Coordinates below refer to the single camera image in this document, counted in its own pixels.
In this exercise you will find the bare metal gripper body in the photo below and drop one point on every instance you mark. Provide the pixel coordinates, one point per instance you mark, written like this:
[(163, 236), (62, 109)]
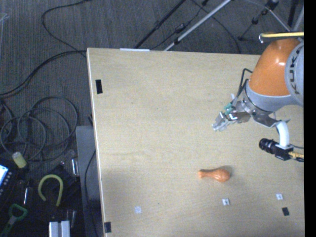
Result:
[(240, 115)]

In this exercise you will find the black cylinder on white bracket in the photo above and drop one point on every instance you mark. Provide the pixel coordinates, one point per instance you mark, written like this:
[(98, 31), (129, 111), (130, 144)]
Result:
[(274, 147)]

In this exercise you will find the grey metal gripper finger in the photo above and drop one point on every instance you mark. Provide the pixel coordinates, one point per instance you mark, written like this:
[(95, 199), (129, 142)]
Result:
[(221, 117), (219, 127)]

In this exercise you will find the pale wood board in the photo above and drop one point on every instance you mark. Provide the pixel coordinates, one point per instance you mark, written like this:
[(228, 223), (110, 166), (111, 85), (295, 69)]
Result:
[(160, 132)]

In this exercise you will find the orange toy chicken drumstick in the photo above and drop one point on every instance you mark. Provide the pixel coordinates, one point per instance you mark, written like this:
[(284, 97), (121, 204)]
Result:
[(217, 174)]

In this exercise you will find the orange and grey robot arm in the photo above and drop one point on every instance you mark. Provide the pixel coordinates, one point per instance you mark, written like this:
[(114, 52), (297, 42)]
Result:
[(269, 75)]

